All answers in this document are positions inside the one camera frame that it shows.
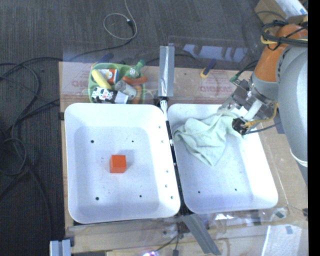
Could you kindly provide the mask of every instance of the green basket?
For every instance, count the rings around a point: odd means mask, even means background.
[[[102,69],[116,69],[118,70],[118,81],[122,79],[122,77],[125,75],[125,73],[131,68],[129,65],[123,65],[123,64],[117,64],[117,63],[97,63],[91,67],[90,73],[89,73],[89,83],[88,83],[88,96],[91,103],[94,103],[94,101],[91,99],[92,92],[95,87],[99,86],[93,79],[91,72],[94,69],[102,70]],[[139,100],[139,104],[145,103],[145,84],[141,84],[142,90],[141,90],[141,96]]]

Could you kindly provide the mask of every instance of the orange block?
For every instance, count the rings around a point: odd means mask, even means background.
[[[122,154],[113,154],[109,161],[110,173],[123,174],[127,169],[126,156]]]

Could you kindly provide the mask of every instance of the crumpled cloth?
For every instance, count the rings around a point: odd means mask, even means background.
[[[232,128],[235,117],[230,112],[216,113],[203,120],[191,117],[174,131],[173,140],[182,140],[192,155],[213,167],[224,152],[226,135],[242,137]]]

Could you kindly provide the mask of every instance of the gray floor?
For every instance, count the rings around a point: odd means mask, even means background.
[[[247,62],[257,59],[261,23],[254,14],[258,0],[127,0],[136,24],[137,35],[127,45],[84,54],[73,59],[94,62],[107,53],[114,62],[133,65],[144,58],[157,65],[159,46],[175,43],[177,67],[204,68],[209,59],[194,60],[181,50],[186,39],[198,42],[228,42],[234,47],[247,47]],[[54,57],[70,61],[86,51],[120,46],[126,41],[109,35],[103,26],[110,13],[128,16],[125,1],[110,0],[11,0],[0,6],[0,72],[12,64],[32,58]],[[112,17],[112,31],[130,37],[131,30],[122,17]],[[25,68],[15,68],[0,78],[0,169],[16,173],[22,161],[14,154],[10,126],[17,116],[59,98],[57,59],[46,58],[27,62],[39,77]],[[244,62],[217,63],[217,69],[244,67]],[[19,121],[13,137],[20,139],[27,151],[28,167],[24,175],[0,172],[0,255],[48,255],[49,240],[64,238],[64,202],[62,178],[61,128],[59,107],[47,105]],[[23,155],[21,144],[15,145]]]

